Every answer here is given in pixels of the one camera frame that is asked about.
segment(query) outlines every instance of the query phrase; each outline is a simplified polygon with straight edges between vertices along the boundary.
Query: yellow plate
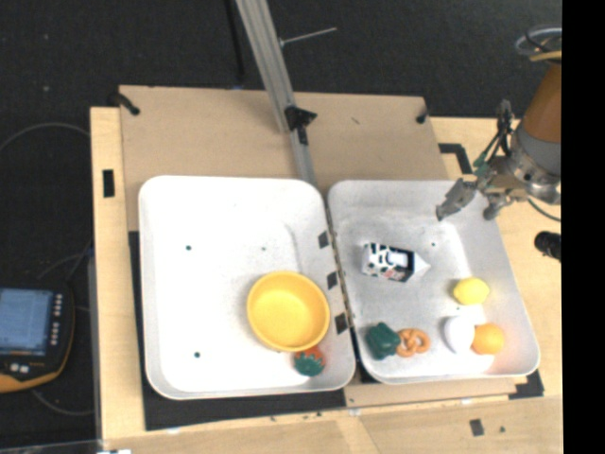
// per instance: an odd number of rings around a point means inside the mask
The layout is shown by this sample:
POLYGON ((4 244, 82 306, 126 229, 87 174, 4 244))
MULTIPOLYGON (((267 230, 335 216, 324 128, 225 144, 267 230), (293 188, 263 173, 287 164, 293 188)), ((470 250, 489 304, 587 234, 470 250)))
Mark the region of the yellow plate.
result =
POLYGON ((318 344, 328 331, 330 306, 309 278, 292 271, 261 277, 252 286, 248 321, 266 346, 297 352, 318 344))

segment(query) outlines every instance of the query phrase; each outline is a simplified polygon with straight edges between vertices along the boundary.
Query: lemon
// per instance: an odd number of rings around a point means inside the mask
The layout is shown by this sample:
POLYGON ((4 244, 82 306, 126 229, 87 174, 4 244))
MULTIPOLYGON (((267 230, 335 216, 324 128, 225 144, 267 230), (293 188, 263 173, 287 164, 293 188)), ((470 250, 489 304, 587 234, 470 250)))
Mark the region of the lemon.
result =
POLYGON ((497 324, 479 324, 475 327, 472 346, 480 355, 495 355, 504 348, 504 331, 497 324))
POLYGON ((478 277, 467 277, 454 287, 454 297, 463 305, 480 305, 490 294, 490 287, 478 277))

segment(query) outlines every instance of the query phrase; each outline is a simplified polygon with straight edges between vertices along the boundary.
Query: toy pepper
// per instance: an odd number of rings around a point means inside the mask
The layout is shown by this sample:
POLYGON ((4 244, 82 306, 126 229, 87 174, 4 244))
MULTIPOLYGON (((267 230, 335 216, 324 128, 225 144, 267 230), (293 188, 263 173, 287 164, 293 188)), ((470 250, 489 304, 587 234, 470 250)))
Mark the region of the toy pepper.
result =
POLYGON ((376 359, 384 359, 395 355, 397 347, 401 344, 401 338, 386 324, 379 323, 368 330, 366 342, 376 359))
POLYGON ((323 372, 325 357, 317 346, 294 355, 294 368, 301 375, 315 376, 323 372))

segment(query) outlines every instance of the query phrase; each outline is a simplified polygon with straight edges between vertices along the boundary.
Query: wooden table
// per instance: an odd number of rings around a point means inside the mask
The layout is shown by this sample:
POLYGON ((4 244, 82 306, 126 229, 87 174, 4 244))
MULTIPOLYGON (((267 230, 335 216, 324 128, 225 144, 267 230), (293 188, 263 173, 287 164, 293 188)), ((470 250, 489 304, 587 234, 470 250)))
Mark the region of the wooden table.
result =
MULTIPOLYGON (((287 156, 289 141, 267 131, 274 125, 263 93, 223 94, 229 92, 153 90, 137 86, 123 87, 121 92, 128 93, 135 105, 143 106, 141 116, 149 111, 147 121, 135 122, 125 110, 91 109, 99 437, 104 448, 129 448, 134 453, 237 450, 242 454, 562 451, 561 264, 542 256, 533 246, 534 237, 542 230, 559 232, 561 229, 557 222, 538 214, 526 203, 506 208, 497 222, 540 344, 539 373, 544 396, 509 400, 509 393, 513 393, 523 379, 394 389, 380 384, 361 385, 354 380, 347 387, 348 402, 343 409, 146 430, 128 232, 136 223, 133 197, 146 173, 171 172, 175 164, 181 169, 184 161, 178 156, 165 159, 165 154, 164 158, 147 157, 157 167, 155 171, 145 171, 151 168, 144 166, 143 170, 140 163, 145 161, 149 148, 143 153, 137 151, 137 147, 140 144, 155 149, 174 148, 170 140, 166 142, 161 136, 163 130, 177 124, 197 130, 198 120, 204 119, 204 123, 212 122, 219 127, 220 148, 225 148, 225 143, 237 148, 240 135, 232 132, 231 121, 224 123, 234 120, 242 123, 239 129, 267 132, 259 142, 271 150, 279 163, 277 171, 273 168, 264 174, 293 176, 294 169, 282 156, 287 156), (246 103, 243 108, 242 98, 246 103), (232 105, 237 113, 229 110, 221 113, 219 108, 232 105), (158 127, 157 134, 150 131, 153 126, 158 127), (137 138, 137 133, 142 132, 146 134, 137 138), (482 428, 482 434, 474 431, 473 427, 477 426, 482 428)), ((415 116, 422 114, 424 108, 421 98, 300 94, 297 100, 302 107, 323 117, 310 128, 311 146, 321 144, 311 151, 322 190, 343 178, 455 179, 460 176, 458 163, 454 155, 440 154, 438 143, 462 144, 473 160, 495 133, 495 119, 430 118, 418 123, 415 116), (344 121, 346 126, 337 126, 344 121), (330 149, 341 145, 342 136, 348 138, 351 133, 355 133, 353 149, 343 150, 344 158, 335 159, 330 149), (379 138, 395 141, 386 148, 377 147, 372 143, 379 138), (403 145, 397 145, 397 140, 403 140, 403 145), (418 146, 414 149, 410 145, 415 143, 418 146), (376 159, 383 150, 387 155, 399 157, 400 163, 389 166, 387 160, 385 166, 384 156, 381 155, 382 161, 376 159), (360 166, 363 155, 368 156, 362 162, 365 165, 360 166)), ((248 162, 243 163, 241 156, 237 162, 240 166, 233 167, 233 164, 214 160, 213 169, 223 175, 250 174, 248 162)), ((560 213, 555 208, 546 209, 553 215, 560 213)))

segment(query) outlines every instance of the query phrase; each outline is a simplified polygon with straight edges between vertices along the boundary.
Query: cow print carton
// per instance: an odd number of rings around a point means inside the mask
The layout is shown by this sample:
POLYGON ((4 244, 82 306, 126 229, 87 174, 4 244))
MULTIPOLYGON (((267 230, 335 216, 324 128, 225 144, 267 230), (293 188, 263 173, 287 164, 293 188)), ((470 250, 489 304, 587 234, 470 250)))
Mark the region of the cow print carton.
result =
POLYGON ((430 266, 413 251, 370 242, 363 246, 361 271, 369 276, 405 282, 430 266))

